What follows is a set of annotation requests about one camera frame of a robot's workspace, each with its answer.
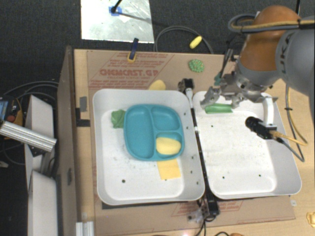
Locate green toy pea pod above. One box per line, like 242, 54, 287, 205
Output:
204, 103, 234, 114

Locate yellow cheese slice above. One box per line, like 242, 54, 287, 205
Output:
157, 158, 182, 181

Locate black cylinder on white bracket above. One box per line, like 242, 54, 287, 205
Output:
245, 93, 279, 140

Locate thin black and white rod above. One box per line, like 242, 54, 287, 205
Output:
187, 88, 215, 207

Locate brown cardboard board red print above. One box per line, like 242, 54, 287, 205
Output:
73, 49, 296, 231

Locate pale yellow round toy food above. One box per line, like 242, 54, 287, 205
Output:
148, 79, 167, 91

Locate yellow toy corn cob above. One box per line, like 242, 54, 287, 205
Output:
189, 35, 203, 50

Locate black block with thin wires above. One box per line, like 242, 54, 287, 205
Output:
196, 197, 220, 219
178, 78, 195, 93

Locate blue divided plate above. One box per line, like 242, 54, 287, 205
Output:
123, 104, 185, 162

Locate green dotted round toy food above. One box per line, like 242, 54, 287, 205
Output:
188, 59, 206, 72

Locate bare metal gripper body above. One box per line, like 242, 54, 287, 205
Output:
219, 72, 266, 103

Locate yellow toy potato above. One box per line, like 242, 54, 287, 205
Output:
156, 137, 182, 155

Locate green lettuce leaf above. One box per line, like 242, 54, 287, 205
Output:
111, 109, 127, 129

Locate white plastic tray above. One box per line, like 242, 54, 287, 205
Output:
192, 90, 303, 200
92, 88, 206, 206

